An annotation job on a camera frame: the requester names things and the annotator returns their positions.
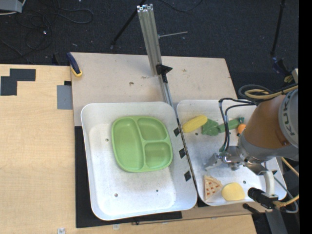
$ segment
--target white tray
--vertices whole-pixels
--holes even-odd
[[[116,163],[112,142],[113,122],[124,116],[151,116],[161,120],[169,132],[172,163],[158,171],[129,173]],[[92,103],[81,111],[90,200],[94,214],[103,220],[182,211],[197,201],[187,157],[173,108],[164,102]]]
[[[223,101],[223,111],[231,105],[238,104],[231,100]],[[234,107],[228,111],[229,119],[244,117],[244,123],[247,123],[252,115],[255,106]],[[183,100],[177,106],[177,114],[181,125],[190,119],[198,116],[205,115],[209,119],[217,121],[219,124],[223,123],[221,112],[218,106],[218,100]],[[236,129],[230,130],[230,145],[237,145],[238,137]],[[208,171],[205,170],[205,164],[208,159],[214,154],[219,152],[219,148],[224,142],[224,133],[217,136],[203,135],[201,128],[190,132],[184,133],[184,140],[187,146],[191,167],[194,172],[195,183],[199,197],[204,201],[204,184],[203,176],[210,175],[221,181],[223,185],[231,182],[239,183],[244,189],[246,197],[240,201],[226,201],[219,191],[205,202],[207,205],[219,206],[229,205],[235,203],[252,202],[253,200],[248,197],[248,190],[251,187],[256,187],[266,191],[265,180],[261,175],[255,175],[251,170],[241,166],[238,170],[232,171],[227,164],[222,163],[219,166],[213,167]],[[277,170],[275,177],[284,185],[285,181],[280,171],[276,158],[267,162],[267,168]],[[285,190],[275,183],[275,194],[281,200],[286,196]]]

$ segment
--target metal pole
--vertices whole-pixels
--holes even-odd
[[[150,62],[150,67],[153,76],[159,77],[159,82],[162,88],[162,92],[165,98],[165,101],[171,105],[173,108],[173,102],[170,95],[170,90],[168,87],[168,83],[166,81],[166,72],[164,73],[164,77],[160,75],[160,73],[157,72],[157,66],[161,66],[161,54],[160,54],[160,47],[158,42],[158,34],[156,29],[156,23],[155,23],[155,16],[153,11],[153,5],[142,5],[137,6],[137,13],[138,18],[140,20],[140,25],[144,37],[145,47],[147,51],[147,55]]]
[[[281,4],[280,4],[279,17],[278,17],[277,28],[276,28],[276,32],[275,32],[275,39],[274,39],[273,47],[272,47],[272,50],[271,50],[271,56],[272,57],[275,55],[275,48],[276,48],[276,44],[277,44],[277,38],[278,38],[278,34],[279,34],[279,28],[281,26],[281,21],[282,21],[282,15],[283,15],[284,8],[285,8],[285,0],[282,0]]]

